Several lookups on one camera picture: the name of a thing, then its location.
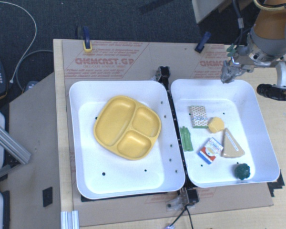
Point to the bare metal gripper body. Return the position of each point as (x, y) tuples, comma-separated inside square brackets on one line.
[(249, 63)]

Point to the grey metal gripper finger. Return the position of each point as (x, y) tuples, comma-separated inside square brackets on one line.
[(234, 75), (224, 73)]

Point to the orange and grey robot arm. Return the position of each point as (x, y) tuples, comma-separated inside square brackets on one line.
[(271, 23)]

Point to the white plastic tray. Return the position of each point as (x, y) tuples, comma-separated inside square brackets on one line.
[(124, 175), (240, 96)]

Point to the white and green patterned carton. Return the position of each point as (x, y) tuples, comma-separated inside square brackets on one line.
[(198, 116)]

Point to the yellow cheese block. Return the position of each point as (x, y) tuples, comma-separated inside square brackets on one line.
[(216, 125)]

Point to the thin black and white rod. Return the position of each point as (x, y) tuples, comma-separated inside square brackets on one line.
[(175, 123)]

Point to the beige sandwich wedge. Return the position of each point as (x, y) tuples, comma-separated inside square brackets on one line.
[(231, 147)]

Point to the green asparagus bundle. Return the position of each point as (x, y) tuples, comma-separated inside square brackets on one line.
[(186, 139)]

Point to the red, white and blue carton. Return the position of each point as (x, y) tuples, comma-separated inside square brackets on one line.
[(209, 151)]

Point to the green broccoli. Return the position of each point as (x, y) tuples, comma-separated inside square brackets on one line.
[(242, 171)]

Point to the brown cardboard board, red print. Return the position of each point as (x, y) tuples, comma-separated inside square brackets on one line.
[(124, 61)]

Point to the yellow divided plate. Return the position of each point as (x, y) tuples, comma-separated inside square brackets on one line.
[(124, 128)]

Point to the black cylinder on white bracket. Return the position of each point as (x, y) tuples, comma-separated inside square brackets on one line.
[(271, 92)]

